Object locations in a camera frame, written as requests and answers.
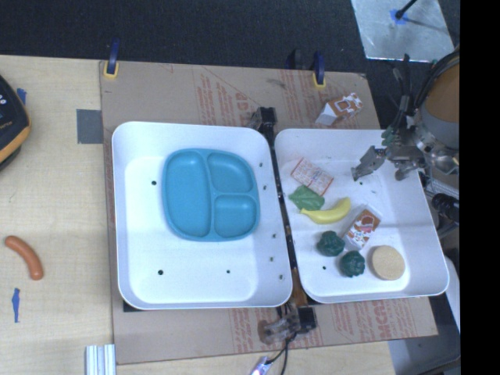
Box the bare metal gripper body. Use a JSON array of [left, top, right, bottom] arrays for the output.
[[383, 130, 460, 176]]

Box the white plastic tray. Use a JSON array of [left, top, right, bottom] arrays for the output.
[[111, 120, 295, 312], [273, 127, 451, 305]]

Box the white packet with red print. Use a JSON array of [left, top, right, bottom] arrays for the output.
[[289, 156, 334, 196]]

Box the orange and white carton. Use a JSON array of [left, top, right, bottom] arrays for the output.
[[341, 204, 382, 252], [314, 92, 364, 128]]

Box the yellow banana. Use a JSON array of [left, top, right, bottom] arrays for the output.
[[299, 196, 352, 226]]

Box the green lettuce leaf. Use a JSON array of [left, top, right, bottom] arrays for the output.
[[287, 184, 326, 212]]

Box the dark green broccoli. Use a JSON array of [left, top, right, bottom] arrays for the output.
[[337, 249, 366, 278], [316, 230, 346, 257]]

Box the round tan biscuit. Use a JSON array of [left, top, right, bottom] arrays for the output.
[[368, 245, 406, 281]]

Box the thin black and white rod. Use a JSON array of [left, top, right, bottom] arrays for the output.
[[268, 130, 302, 309]]

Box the brown cardboard board red print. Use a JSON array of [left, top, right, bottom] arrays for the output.
[[98, 60, 440, 366]]

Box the blue divided plate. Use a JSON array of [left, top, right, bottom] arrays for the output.
[[161, 148, 262, 243]]

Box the orange sausage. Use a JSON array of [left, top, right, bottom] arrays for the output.
[[4, 234, 45, 281]]

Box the black block with thin wires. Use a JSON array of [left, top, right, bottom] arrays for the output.
[[248, 106, 278, 134], [257, 304, 317, 344]]

